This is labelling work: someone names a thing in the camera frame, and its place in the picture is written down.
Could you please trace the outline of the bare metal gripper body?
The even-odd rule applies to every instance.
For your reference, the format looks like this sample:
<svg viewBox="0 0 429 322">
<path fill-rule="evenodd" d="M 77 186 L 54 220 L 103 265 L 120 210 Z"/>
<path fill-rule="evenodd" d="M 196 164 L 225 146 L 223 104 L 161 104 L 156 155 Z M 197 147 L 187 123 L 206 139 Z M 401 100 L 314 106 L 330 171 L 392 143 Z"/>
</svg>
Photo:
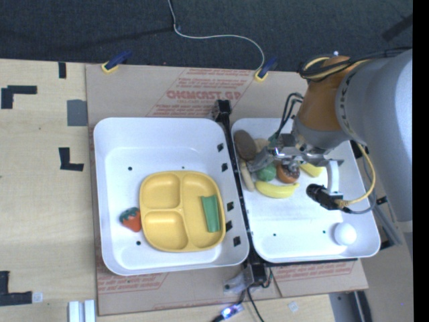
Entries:
<svg viewBox="0 0 429 322">
<path fill-rule="evenodd" d="M 309 163 L 316 167 L 328 166 L 330 162 L 337 162 L 339 166 L 344 159 L 328 158 L 330 150 L 313 147 L 301 142 L 293 133 L 280 133 L 271 136 L 271 148 L 277 159 L 286 162 Z"/>
</svg>

